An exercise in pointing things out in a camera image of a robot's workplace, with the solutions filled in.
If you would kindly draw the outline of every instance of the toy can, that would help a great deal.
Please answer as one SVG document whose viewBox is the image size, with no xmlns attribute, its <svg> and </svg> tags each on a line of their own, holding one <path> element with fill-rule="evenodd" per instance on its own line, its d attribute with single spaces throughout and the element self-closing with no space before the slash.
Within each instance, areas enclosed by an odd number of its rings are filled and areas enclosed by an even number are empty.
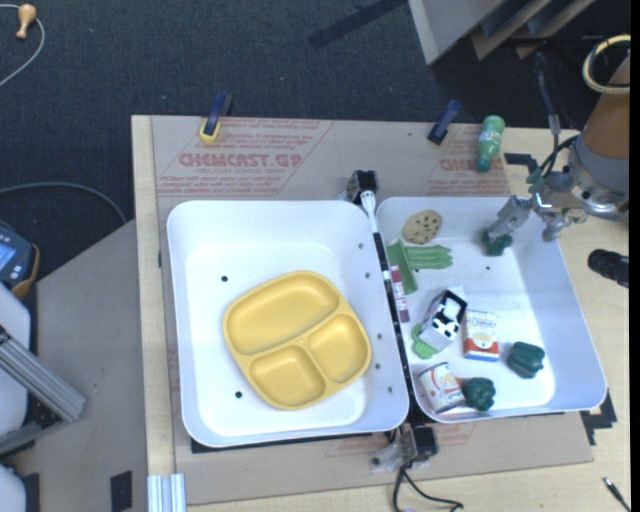
<svg viewBox="0 0 640 512">
<path fill-rule="evenodd" d="M 438 363 L 418 374 L 420 382 L 427 392 L 431 406 L 436 413 L 441 413 L 464 405 L 464 395 L 455 378 L 449 363 Z"/>
</svg>

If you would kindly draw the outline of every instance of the bottle label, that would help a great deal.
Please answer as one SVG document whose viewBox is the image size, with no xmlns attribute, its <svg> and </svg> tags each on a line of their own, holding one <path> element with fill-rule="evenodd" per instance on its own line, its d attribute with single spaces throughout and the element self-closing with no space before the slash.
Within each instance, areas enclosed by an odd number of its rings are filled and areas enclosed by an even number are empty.
<svg viewBox="0 0 640 512">
<path fill-rule="evenodd" d="M 500 143 L 502 142 L 502 135 L 493 130 L 485 130 L 480 134 L 480 137 L 478 137 L 478 142 L 485 141 L 491 141 L 494 144 L 500 145 Z"/>
</svg>

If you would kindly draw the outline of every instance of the robotic arm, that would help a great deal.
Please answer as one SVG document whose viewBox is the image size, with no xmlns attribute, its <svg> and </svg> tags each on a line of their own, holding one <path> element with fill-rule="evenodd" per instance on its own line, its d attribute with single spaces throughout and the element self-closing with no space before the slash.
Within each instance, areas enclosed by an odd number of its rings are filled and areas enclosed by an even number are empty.
<svg viewBox="0 0 640 512">
<path fill-rule="evenodd" d="M 603 41 L 585 60 L 583 77 L 602 96 L 582 132 L 556 145 L 552 155 L 532 170 L 527 178 L 531 197 L 512 196 L 500 210 L 485 237 L 490 254 L 501 254 L 501 248 L 510 244 L 510 234 L 531 211 L 545 222 L 546 241 L 560 236 L 564 227 L 585 222 L 589 215 L 628 221 L 630 51 L 609 83 L 596 82 L 591 71 L 602 51 L 612 44 L 630 41 L 626 35 Z M 558 152 L 565 148 L 570 150 L 568 165 L 562 171 L 553 171 Z"/>
</svg>

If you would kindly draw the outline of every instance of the bottle cap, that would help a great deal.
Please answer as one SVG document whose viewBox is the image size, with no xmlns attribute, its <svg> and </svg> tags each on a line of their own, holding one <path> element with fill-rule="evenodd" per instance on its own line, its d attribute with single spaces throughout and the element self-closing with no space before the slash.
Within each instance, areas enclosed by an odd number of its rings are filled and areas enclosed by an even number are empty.
<svg viewBox="0 0 640 512">
<path fill-rule="evenodd" d="M 489 170 L 491 169 L 491 160 L 489 160 L 488 158 L 480 158 L 476 167 L 478 169 L 478 172 L 489 172 Z"/>
</svg>

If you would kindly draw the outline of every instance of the black floor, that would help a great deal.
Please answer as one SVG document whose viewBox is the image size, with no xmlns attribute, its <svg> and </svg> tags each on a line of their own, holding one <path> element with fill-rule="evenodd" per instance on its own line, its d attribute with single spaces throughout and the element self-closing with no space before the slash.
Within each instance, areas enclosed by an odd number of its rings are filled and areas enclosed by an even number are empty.
<svg viewBox="0 0 640 512">
<path fill-rule="evenodd" d="M 372 6 L 387 9 L 368 16 Z M 0 86 L 0 222 L 38 245 L 41 277 L 121 219 L 83 190 L 7 187 L 91 187 L 133 218 L 134 114 L 205 116 L 225 89 L 236 116 L 428 122 L 455 98 L 463 105 L 457 122 L 500 114 L 508 126 L 547 125 L 533 57 L 504 47 L 480 62 L 465 38 L 429 67 L 399 0 L 42 0 L 36 7 L 42 52 Z M 341 30 L 345 19 L 352 23 Z M 630 0 L 598 0 L 556 34 L 555 51 L 545 55 L 564 127 L 581 127 L 596 100 L 577 72 L 593 45 L 583 38 L 630 33 L 630 20 Z M 0 81 L 41 40 L 35 24 L 26 41 L 16 30 L 16 9 L 0 8 Z"/>
</svg>

